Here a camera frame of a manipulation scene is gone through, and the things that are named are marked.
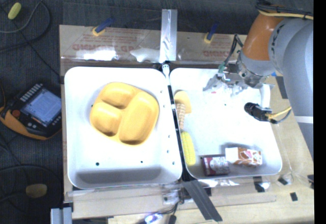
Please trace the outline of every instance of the metal bracket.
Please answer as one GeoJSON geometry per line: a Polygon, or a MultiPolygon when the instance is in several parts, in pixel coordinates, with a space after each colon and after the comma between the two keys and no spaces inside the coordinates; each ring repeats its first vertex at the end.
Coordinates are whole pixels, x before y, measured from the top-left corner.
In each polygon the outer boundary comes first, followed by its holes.
{"type": "Polygon", "coordinates": [[[182,185],[193,198],[205,220],[213,219],[216,222],[223,221],[208,194],[205,192],[198,180],[186,181],[183,182],[182,185]]]}
{"type": "Polygon", "coordinates": [[[71,207],[51,209],[51,224],[72,224],[71,214],[71,207]]]}
{"type": "Polygon", "coordinates": [[[177,58],[177,10],[162,10],[159,62],[177,58]]]}

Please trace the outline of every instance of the gray carpet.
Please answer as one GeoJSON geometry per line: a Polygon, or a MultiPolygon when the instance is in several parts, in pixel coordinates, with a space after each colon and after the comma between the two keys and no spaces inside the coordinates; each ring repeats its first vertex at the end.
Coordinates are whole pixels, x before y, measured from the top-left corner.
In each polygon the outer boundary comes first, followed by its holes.
{"type": "MultiPolygon", "coordinates": [[[[7,19],[12,4],[17,0],[0,0],[0,30],[14,30],[26,21],[37,0],[18,0],[23,3],[21,17],[14,23],[7,19]]],[[[30,24],[21,33],[0,33],[0,81],[4,87],[6,97],[17,94],[32,83],[43,81],[55,87],[60,87],[59,82],[59,24],[93,25],[97,19],[89,10],[82,10],[81,4],[113,7],[119,17],[119,9],[129,8],[137,12],[137,20],[141,21],[142,10],[161,11],[162,9],[177,9],[178,15],[187,25],[180,26],[180,30],[206,32],[214,21],[219,22],[217,33],[222,34],[247,34],[252,22],[257,16],[255,9],[256,0],[44,0],[45,6],[40,6],[33,16],[30,24]],[[24,45],[26,40],[35,37],[38,39],[24,45]]],[[[314,0],[267,0],[275,4],[313,12],[314,0]]],[[[136,27],[143,28],[141,22],[136,27]]],[[[159,23],[153,25],[159,29],[159,23]]],[[[0,124],[0,144],[4,142],[16,156],[21,164],[33,164],[46,167],[55,175],[62,178],[62,143],[61,134],[52,139],[40,142],[25,138],[0,124]]],[[[0,149],[0,169],[13,166],[14,160],[5,149],[0,149]]],[[[49,209],[57,205],[60,186],[54,181],[49,184],[53,189],[52,197],[47,201],[26,201],[25,197],[11,197],[2,200],[10,192],[17,192],[24,188],[25,175],[30,181],[37,175],[45,178],[50,183],[51,174],[45,171],[36,174],[35,169],[23,171],[0,171],[0,223],[49,223],[49,209]]]]}

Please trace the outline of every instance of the blue clamp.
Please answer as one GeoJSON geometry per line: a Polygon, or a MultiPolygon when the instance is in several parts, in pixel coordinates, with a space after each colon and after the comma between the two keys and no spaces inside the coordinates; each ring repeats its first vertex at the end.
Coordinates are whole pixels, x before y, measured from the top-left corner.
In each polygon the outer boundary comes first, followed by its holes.
{"type": "Polygon", "coordinates": [[[204,41],[206,43],[210,43],[212,41],[213,35],[215,34],[216,29],[218,28],[218,25],[219,25],[219,23],[218,22],[215,22],[213,24],[213,26],[211,27],[210,31],[205,35],[204,41]]]}
{"type": "Polygon", "coordinates": [[[105,32],[105,28],[112,25],[114,22],[113,18],[108,18],[105,21],[103,21],[99,26],[93,28],[93,35],[98,37],[99,35],[103,34],[105,32]]]}

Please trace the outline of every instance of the food box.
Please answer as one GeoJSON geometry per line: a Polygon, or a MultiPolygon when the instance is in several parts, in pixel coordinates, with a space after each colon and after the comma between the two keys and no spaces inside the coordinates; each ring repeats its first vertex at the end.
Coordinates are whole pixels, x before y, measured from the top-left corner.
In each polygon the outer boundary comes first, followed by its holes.
{"type": "Polygon", "coordinates": [[[233,147],[225,149],[226,160],[233,164],[259,166],[262,165],[261,151],[233,147]]]}

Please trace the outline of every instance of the white plastic tray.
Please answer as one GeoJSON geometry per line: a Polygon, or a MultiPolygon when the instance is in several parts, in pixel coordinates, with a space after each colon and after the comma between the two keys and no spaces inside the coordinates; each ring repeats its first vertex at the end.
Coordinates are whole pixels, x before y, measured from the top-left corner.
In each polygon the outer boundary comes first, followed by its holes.
{"type": "Polygon", "coordinates": [[[182,164],[164,75],[155,69],[75,67],[65,75],[68,178],[80,189],[173,183],[182,164]],[[152,94],[159,104],[156,126],[138,146],[126,146],[95,130],[91,106],[110,82],[152,94]]]}
{"type": "Polygon", "coordinates": [[[173,94],[186,91],[189,95],[192,113],[186,114],[184,131],[189,132],[195,147],[196,164],[187,167],[197,179],[220,179],[275,175],[282,168],[282,158],[269,122],[260,122],[248,115],[244,106],[247,102],[269,103],[269,98],[258,89],[248,88],[232,95],[226,85],[215,92],[203,92],[203,87],[214,74],[214,69],[177,68],[172,70],[170,81],[173,94]],[[230,166],[228,175],[206,177],[201,157],[225,154],[226,147],[242,146],[262,152],[263,164],[257,167],[230,166]]]}

